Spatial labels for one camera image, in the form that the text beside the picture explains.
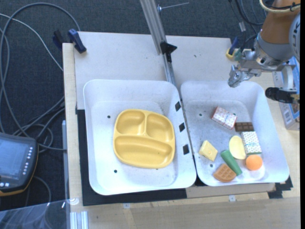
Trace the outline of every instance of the yellow oval toy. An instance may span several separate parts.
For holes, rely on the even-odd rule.
[[[263,165],[263,160],[259,155],[250,155],[246,159],[246,167],[249,170],[258,170]]]
[[[234,158],[245,159],[246,152],[241,137],[234,135],[229,142],[229,150]]]

